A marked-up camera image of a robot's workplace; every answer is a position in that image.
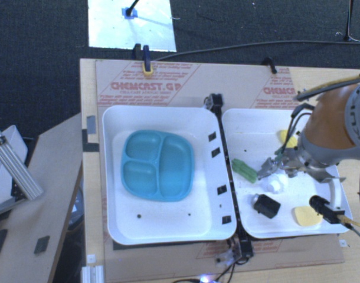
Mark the blue divided plate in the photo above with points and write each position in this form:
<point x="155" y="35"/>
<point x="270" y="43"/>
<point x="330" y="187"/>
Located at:
<point x="157" y="165"/>

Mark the black box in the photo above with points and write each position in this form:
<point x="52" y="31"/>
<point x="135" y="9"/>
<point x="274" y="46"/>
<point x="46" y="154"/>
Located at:
<point x="267" y="206"/>

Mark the white plastic tray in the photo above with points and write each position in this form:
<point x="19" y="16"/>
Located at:
<point x="168" y="223"/>
<point x="250" y="146"/>

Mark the white plastic bottle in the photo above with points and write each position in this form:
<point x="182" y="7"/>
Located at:
<point x="276" y="184"/>

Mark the yellow toy food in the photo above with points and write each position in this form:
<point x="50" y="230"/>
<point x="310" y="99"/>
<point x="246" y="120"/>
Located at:
<point x="284" y="136"/>

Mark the yellow oval biscuit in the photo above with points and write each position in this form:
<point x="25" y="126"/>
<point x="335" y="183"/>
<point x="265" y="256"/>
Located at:
<point x="307" y="217"/>

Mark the green ribbed toy vegetable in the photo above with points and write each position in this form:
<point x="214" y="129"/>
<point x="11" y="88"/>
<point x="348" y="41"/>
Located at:
<point x="244" y="171"/>

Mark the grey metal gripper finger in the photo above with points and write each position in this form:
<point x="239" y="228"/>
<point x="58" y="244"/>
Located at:
<point x="265" y="169"/>

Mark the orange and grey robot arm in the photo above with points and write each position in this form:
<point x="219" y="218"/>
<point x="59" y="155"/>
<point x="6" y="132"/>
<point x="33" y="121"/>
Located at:
<point x="330" y="122"/>

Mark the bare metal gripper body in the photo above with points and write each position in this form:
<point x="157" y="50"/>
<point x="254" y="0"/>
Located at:
<point x="292" y="159"/>

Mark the thin black rod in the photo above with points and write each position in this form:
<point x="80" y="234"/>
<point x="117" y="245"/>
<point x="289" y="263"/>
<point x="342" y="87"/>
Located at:
<point x="228" y="164"/>

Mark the brown cardboard board red print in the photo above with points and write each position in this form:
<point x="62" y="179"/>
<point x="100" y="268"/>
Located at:
<point x="174" y="84"/>

